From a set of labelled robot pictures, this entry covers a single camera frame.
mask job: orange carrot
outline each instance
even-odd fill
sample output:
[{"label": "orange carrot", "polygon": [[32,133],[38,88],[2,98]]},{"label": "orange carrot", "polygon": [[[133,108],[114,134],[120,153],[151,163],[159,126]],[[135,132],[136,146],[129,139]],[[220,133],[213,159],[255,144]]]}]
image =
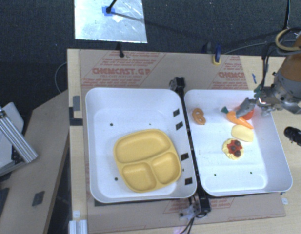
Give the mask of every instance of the orange carrot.
[{"label": "orange carrot", "polygon": [[226,117],[232,123],[237,124],[237,125],[243,125],[247,128],[253,129],[253,126],[251,126],[251,124],[249,124],[244,118],[242,118],[242,117],[236,118],[235,111],[228,111],[226,107],[223,107],[221,111],[223,113],[226,113]]}]

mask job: yellow plate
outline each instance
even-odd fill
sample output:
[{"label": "yellow plate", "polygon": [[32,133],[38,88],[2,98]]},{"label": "yellow plate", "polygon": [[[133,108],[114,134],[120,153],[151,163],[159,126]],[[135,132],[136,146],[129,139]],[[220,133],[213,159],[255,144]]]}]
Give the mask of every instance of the yellow plate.
[{"label": "yellow plate", "polygon": [[137,193],[172,184],[181,175],[175,147],[158,129],[143,130],[118,139],[113,153],[125,184]]}]

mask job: silver metal sheet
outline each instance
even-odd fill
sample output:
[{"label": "silver metal sheet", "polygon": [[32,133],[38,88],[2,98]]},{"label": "silver metal sheet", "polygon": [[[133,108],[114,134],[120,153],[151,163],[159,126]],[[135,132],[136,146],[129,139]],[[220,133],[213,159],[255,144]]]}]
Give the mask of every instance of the silver metal sheet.
[{"label": "silver metal sheet", "polygon": [[75,38],[147,43],[141,0],[75,0]]}]

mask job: brown pretzel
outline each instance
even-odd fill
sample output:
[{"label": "brown pretzel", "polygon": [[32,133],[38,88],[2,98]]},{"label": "brown pretzel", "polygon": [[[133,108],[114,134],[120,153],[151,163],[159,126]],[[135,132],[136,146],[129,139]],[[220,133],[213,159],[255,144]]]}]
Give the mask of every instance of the brown pretzel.
[{"label": "brown pretzel", "polygon": [[203,111],[200,108],[195,108],[192,116],[195,120],[196,123],[199,125],[204,125],[205,124],[205,118],[203,117]]}]

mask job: red tomato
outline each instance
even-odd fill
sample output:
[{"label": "red tomato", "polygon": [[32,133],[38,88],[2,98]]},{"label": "red tomato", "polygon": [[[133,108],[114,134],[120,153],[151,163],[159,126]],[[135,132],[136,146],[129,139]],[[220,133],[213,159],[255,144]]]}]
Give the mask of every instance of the red tomato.
[{"label": "red tomato", "polygon": [[246,115],[242,116],[242,118],[244,118],[245,120],[249,120],[252,118],[254,113],[254,109],[252,109],[249,113],[247,113]]}]

